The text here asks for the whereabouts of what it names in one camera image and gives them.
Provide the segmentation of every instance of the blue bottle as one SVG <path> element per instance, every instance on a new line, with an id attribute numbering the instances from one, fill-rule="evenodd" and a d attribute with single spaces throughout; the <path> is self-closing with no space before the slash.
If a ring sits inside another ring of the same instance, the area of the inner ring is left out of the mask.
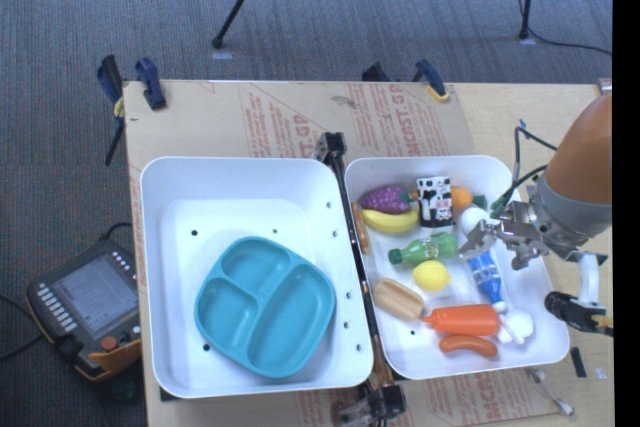
<path id="1" fill-rule="evenodd" d="M 498 266 L 491 258 L 491 253 L 485 251 L 474 258 L 469 258 L 467 263 L 471 267 L 473 281 L 475 281 L 480 291 L 489 298 L 498 313 L 504 312 L 507 309 L 507 304 L 500 295 L 502 279 L 500 278 Z"/>

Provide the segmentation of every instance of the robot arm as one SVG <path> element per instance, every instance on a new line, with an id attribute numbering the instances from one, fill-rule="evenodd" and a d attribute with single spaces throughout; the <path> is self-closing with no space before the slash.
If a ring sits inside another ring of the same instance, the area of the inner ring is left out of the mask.
<path id="1" fill-rule="evenodd" d="M 598 266 L 607 255 L 580 251 L 589 239 L 612 225 L 612 93 L 600 96 L 574 121 L 535 186 L 529 202 L 509 201 L 481 220 L 460 248 L 476 256 L 497 238 L 515 252 L 513 269 L 554 252 L 576 262 L 581 273 L 579 297 L 551 292 L 546 308 L 572 327 L 613 336 L 613 321 L 597 302 Z"/>

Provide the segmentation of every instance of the wooden table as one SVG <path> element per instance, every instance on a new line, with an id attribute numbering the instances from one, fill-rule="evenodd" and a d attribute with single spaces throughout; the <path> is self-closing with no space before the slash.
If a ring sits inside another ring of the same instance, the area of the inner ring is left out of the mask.
<path id="1" fill-rule="evenodd" d="M 140 315 L 149 425 L 151 427 L 165 425 L 186 427 L 188 425 L 228 425 L 237 422 L 247 425 L 255 422 L 263 426 L 331 425 L 329 411 L 324 411 L 324 414 L 323 411 L 316 411 L 313 414 L 309 412 L 312 406 L 316 409 L 322 407 L 321 402 L 311 405 L 307 403 L 314 399 L 312 395 L 304 395 L 302 400 L 300 396 L 296 396 L 297 393 L 234 396 L 194 401 L 160 400 L 158 383 L 150 364 L 149 304 L 144 279 L 144 241 L 141 230 L 139 180 L 144 166 L 153 158 L 163 155 L 305 156 L 305 152 L 308 153 L 310 149 L 309 141 L 313 140 L 314 133 L 323 130 L 343 130 L 344 113 L 349 109 L 357 108 L 359 89 L 370 88 L 372 85 L 346 82 L 168 80 L 161 81 L 161 84 L 168 107 L 157 111 L 152 111 L 143 98 L 143 91 L 146 88 L 144 83 L 129 82 L 124 87 L 136 260 L 139 273 L 142 275 L 142 279 L 139 280 Z M 378 111 L 378 117 L 376 118 L 373 113 L 372 117 L 380 123 L 389 118 L 380 111 L 395 109 L 392 101 L 394 91 L 399 95 L 412 96 L 413 100 L 418 102 L 416 105 L 422 105 L 426 109 L 424 112 L 444 113 L 439 116 L 436 123 L 445 133 L 444 143 L 447 151 L 457 154 L 469 154 L 475 151 L 477 154 L 496 157 L 511 167 L 515 158 L 514 128 L 520 120 L 526 123 L 527 129 L 536 136 L 557 145 L 573 120 L 600 94 L 595 84 L 457 83 L 448 84 L 447 87 L 451 92 L 451 105 L 438 107 L 420 84 L 398 83 L 395 86 L 380 84 L 379 90 L 385 91 L 386 99 L 383 98 L 384 101 L 381 104 L 382 97 L 378 96 L 377 99 L 372 100 L 373 103 L 369 103 L 375 105 Z M 216 116 L 211 115 L 211 106 L 214 105 L 217 109 Z M 301 109 L 307 109 L 305 116 L 300 117 Z M 274 130 L 277 132 L 282 129 L 282 133 L 270 136 L 269 130 L 265 131 L 264 116 L 261 119 L 255 116 L 258 111 L 267 113 L 266 124 L 273 122 L 276 127 Z M 324 118 L 318 121 L 314 118 L 315 116 L 324 116 Z M 354 118 L 353 114 L 350 116 L 352 121 L 356 120 L 354 122 L 356 124 L 366 121 Z M 229 127 L 233 126 L 233 123 L 242 122 L 238 117 L 244 119 L 244 129 L 230 130 Z M 398 122 L 401 121 L 399 117 L 395 118 L 396 129 L 398 129 Z M 347 130 L 351 129 L 359 130 L 359 134 L 364 133 L 362 127 L 347 127 Z M 376 130 L 384 132 L 387 128 L 377 127 Z M 408 132 L 403 127 L 402 137 L 398 137 L 394 143 L 398 145 L 399 155 L 410 155 L 412 151 L 422 151 L 425 155 L 437 154 L 434 153 L 436 150 L 433 148 L 425 150 L 416 146 L 415 140 L 420 139 L 420 133 L 418 130 L 416 138 L 416 127 L 412 127 L 412 130 L 413 132 Z M 295 145 L 286 144 L 287 133 L 295 136 Z M 269 137 L 271 137 L 272 150 L 264 145 Z M 521 145 L 523 172 L 549 161 L 550 150 L 533 141 L 524 141 Z M 355 146 L 352 146 L 356 153 L 353 158 L 361 156 L 359 147 Z M 272 154 L 265 155 L 265 151 L 267 153 L 272 151 Z M 379 148 L 379 151 L 384 153 L 385 148 Z M 528 197 L 524 186 L 519 192 L 522 198 Z M 600 302 L 607 307 L 608 314 L 613 315 L 612 229 L 589 241 L 584 249 L 609 255 L 609 259 L 600 267 Z M 545 257 L 545 264 L 555 290 L 578 295 L 580 279 L 575 264 L 564 262 L 553 254 Z M 570 329 L 570 336 L 571 347 L 579 349 L 587 377 L 576 376 L 572 360 L 567 355 L 559 363 L 544 366 L 547 383 L 555 394 L 575 407 L 576 416 L 571 424 L 613 425 L 615 423 L 613 339 L 597 334 L 581 333 L 575 329 Z M 421 384 L 408 382 L 407 386 L 410 391 L 420 388 Z M 452 420 L 456 416 L 455 412 L 450 412 L 451 418 L 422 413 L 423 405 L 416 404 L 415 399 L 411 402 L 411 393 L 407 395 L 411 415 L 402 415 L 390 422 L 391 425 L 461 424 L 459 418 L 456 421 Z M 552 414 L 554 411 L 555 407 L 550 403 L 546 413 L 540 411 L 535 413 L 546 414 L 543 420 L 539 416 L 528 417 L 525 412 L 516 415 L 516 417 L 523 416 L 518 419 L 509 419 L 508 416 L 500 415 L 493 417 L 481 415 L 480 421 L 470 423 L 491 424 L 491 419 L 494 418 L 503 420 L 499 422 L 502 427 L 537 426 L 541 421 L 544 421 L 547 426 L 569 424 L 567 418 Z"/>

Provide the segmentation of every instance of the purple eggplant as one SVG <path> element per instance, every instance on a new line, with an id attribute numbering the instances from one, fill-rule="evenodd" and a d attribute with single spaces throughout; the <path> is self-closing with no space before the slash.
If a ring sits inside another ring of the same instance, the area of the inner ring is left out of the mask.
<path id="1" fill-rule="evenodd" d="M 360 198 L 360 207 L 385 214 L 402 214 L 409 210 L 414 199 L 402 185 L 384 185 Z"/>

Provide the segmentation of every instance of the table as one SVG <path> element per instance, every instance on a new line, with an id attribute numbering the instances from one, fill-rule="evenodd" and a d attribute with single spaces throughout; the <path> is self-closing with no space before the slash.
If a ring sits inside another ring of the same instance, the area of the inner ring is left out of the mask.
<path id="1" fill-rule="evenodd" d="M 162 80 L 161 85 L 168 106 L 157 111 L 152 111 L 143 97 L 144 83 L 127 82 L 123 88 L 135 252 L 140 275 L 145 393 L 151 427 L 228 425 L 231 421 L 244 425 L 332 425 L 327 404 L 340 396 L 339 391 L 332 394 L 329 390 L 326 393 L 261 394 L 193 401 L 161 400 L 150 364 L 149 303 L 144 279 L 139 187 L 140 174 L 152 159 L 163 155 L 306 156 L 317 133 L 343 131 L 347 141 L 353 141 L 354 134 L 357 134 L 358 144 L 349 146 L 347 142 L 353 159 L 366 155 L 367 147 L 369 153 L 373 151 L 382 155 L 386 152 L 400 156 L 408 156 L 412 152 L 427 155 L 438 154 L 438 151 L 461 155 L 475 152 L 494 156 L 511 167 L 514 128 L 520 120 L 532 133 L 557 145 L 572 121 L 600 94 L 595 84 L 456 83 L 447 84 L 451 93 L 449 105 L 438 105 L 426 93 L 424 84 L 419 83 Z M 368 121 L 353 115 L 362 91 L 374 92 L 373 97 L 368 98 L 372 109 Z M 412 97 L 414 105 L 421 105 L 423 110 L 414 112 L 414 116 L 424 118 L 425 126 L 438 125 L 442 140 L 431 134 L 430 140 L 435 142 L 430 144 L 435 146 L 421 147 L 419 140 L 425 139 L 427 134 L 421 132 L 419 126 L 398 125 L 403 118 L 399 117 L 400 111 L 394 106 L 394 95 L 396 99 L 399 98 L 397 95 Z M 399 136 L 395 142 L 387 140 L 385 143 L 384 133 L 393 131 L 393 127 L 380 127 L 376 123 L 388 122 L 389 116 L 384 111 L 391 108 L 398 114 L 394 126 Z M 548 162 L 548 149 L 534 142 L 521 144 L 523 171 Z M 372 150 L 372 145 L 377 145 L 377 149 Z M 520 195 L 528 197 L 524 187 Z M 600 267 L 600 302 L 607 307 L 608 314 L 613 315 L 612 229 L 589 241 L 584 249 L 610 255 Z M 578 295 L 577 266 L 552 254 L 545 257 L 545 265 L 555 290 Z M 578 347 L 580 351 L 587 378 L 576 376 L 567 355 L 556 364 L 545 365 L 549 387 L 575 407 L 573 425 L 613 425 L 613 340 L 575 329 L 570 329 L 570 336 L 571 346 Z M 433 393 L 446 395 L 448 391 L 451 395 L 451 389 L 446 386 L 439 391 L 436 389 L 441 384 L 444 386 L 443 382 L 440 379 L 402 381 L 400 384 L 407 396 L 408 412 L 390 424 L 452 426 L 500 421 L 501 426 L 526 427 L 539 425 L 541 419 L 538 416 L 542 414 L 547 415 L 545 425 L 564 426 L 569 422 L 567 418 L 554 414 L 557 412 L 555 404 L 541 396 L 536 397 L 535 392 L 530 394 L 527 407 L 520 411 L 513 404 L 500 403 L 495 397 L 493 401 L 489 400 L 486 394 L 482 396 L 483 404 L 471 408 L 473 414 L 461 412 L 457 407 L 447 412 L 446 404 L 425 404 L 425 393 L 427 396 L 433 396 Z M 444 398 L 445 402 L 453 400 Z"/>

